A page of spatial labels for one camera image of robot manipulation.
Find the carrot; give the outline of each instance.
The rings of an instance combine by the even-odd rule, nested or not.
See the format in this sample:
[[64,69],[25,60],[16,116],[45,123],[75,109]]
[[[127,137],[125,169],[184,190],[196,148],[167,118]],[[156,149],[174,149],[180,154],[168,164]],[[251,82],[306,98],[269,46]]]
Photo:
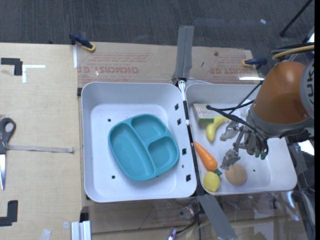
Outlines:
[[205,167],[210,171],[216,170],[218,167],[217,160],[196,141],[194,142],[194,146]]

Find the blue plate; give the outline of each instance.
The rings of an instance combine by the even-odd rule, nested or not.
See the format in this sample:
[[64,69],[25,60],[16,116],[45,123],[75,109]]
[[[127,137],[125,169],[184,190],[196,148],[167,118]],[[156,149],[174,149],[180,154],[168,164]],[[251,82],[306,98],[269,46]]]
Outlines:
[[173,167],[179,148],[167,126],[155,115],[141,114],[119,122],[109,132],[111,152],[132,180],[150,180]]

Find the banana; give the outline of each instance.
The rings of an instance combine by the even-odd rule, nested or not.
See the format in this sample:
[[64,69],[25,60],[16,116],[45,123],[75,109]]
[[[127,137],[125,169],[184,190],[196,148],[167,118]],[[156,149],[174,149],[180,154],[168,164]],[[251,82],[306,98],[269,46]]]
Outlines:
[[228,120],[228,118],[222,115],[216,115],[213,119],[213,122],[206,126],[205,135],[210,142],[214,141],[217,128],[226,120]]

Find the sponge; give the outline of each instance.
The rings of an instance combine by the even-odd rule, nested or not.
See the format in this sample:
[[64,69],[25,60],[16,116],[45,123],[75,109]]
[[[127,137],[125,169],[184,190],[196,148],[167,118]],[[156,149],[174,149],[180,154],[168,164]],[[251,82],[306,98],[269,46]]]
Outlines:
[[212,123],[214,121],[214,116],[206,106],[207,104],[202,103],[192,104],[192,109],[198,123]]

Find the dark floor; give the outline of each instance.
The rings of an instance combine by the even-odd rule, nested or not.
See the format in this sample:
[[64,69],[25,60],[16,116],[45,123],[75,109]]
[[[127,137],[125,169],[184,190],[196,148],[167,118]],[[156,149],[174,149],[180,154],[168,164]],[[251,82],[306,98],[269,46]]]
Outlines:
[[92,42],[177,45],[179,26],[193,25],[194,46],[270,59],[271,50],[300,44],[314,27],[313,0],[279,35],[307,1],[0,0],[0,42],[69,44],[73,32]]

